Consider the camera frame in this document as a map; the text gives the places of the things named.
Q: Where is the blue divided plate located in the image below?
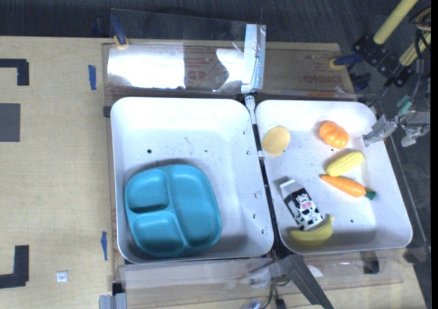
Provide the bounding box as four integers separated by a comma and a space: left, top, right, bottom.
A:
123, 163, 223, 259

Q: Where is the yellow toy corn cob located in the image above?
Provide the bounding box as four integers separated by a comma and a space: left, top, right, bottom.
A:
325, 150, 365, 177

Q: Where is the white plastic tray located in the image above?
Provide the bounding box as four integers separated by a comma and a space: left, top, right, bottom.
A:
255, 99, 413, 256
109, 96, 275, 264

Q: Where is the yellow round toy potato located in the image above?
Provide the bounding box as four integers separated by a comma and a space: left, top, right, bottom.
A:
261, 125, 292, 157

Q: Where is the thin black and white rod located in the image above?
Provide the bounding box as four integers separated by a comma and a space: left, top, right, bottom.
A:
244, 94, 281, 254

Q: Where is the cow print milk carton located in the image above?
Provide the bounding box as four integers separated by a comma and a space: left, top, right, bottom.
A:
279, 179, 325, 232

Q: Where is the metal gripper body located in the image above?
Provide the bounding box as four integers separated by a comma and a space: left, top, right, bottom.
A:
396, 111, 431, 128

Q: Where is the yellow banana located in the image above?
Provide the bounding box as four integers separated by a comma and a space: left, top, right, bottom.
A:
289, 215, 335, 246

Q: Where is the orange toy carrot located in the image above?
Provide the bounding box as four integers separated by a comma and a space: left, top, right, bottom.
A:
320, 173, 377, 201

